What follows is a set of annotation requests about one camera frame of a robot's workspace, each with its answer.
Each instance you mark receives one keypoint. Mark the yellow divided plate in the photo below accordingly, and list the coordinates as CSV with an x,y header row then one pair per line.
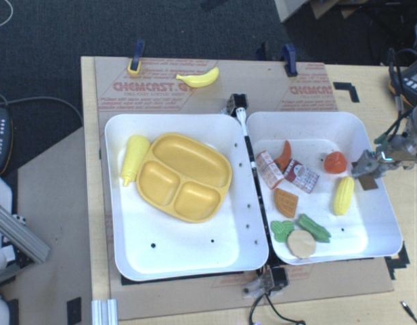
x,y
186,168

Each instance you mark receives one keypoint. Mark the thin black and white rod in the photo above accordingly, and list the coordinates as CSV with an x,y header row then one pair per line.
x,y
252,161

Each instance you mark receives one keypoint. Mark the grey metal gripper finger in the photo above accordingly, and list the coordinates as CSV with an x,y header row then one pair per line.
x,y
368,156
362,169

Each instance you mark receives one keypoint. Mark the red tomato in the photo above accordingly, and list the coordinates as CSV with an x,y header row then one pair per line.
x,y
335,162

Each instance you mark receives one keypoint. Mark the green bean pods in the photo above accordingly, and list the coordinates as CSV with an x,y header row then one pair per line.
x,y
313,228

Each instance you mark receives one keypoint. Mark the orange and white carton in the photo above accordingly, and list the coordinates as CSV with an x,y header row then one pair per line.
x,y
268,169

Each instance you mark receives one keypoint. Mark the white plastic tray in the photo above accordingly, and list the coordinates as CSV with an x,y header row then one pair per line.
x,y
361,222
181,249

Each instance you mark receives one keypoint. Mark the orange carrot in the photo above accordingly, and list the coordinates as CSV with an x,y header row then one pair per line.
x,y
285,156

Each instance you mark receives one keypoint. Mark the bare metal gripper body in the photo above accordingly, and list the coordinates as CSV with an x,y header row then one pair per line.
x,y
403,149

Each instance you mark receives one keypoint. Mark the yellow corn cob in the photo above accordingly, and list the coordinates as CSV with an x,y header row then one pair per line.
x,y
344,195

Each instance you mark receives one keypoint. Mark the beige round biscuit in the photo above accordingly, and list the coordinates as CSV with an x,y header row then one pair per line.
x,y
301,244

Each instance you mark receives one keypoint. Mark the yellow banana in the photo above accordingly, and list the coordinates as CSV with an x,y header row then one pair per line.
x,y
200,78

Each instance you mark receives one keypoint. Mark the red and white carton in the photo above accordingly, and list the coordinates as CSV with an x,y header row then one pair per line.
x,y
301,176

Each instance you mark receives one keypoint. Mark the orange waffle slice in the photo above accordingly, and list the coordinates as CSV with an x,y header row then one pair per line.
x,y
285,202

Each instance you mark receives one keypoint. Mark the green broccoli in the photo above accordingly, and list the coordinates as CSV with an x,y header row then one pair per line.
x,y
281,230

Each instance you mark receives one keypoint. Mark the yellow squeeze bottle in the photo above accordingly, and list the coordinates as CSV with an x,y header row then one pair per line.
x,y
134,157

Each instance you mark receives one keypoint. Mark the brown cardboard board red print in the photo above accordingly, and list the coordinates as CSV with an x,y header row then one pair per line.
x,y
208,102

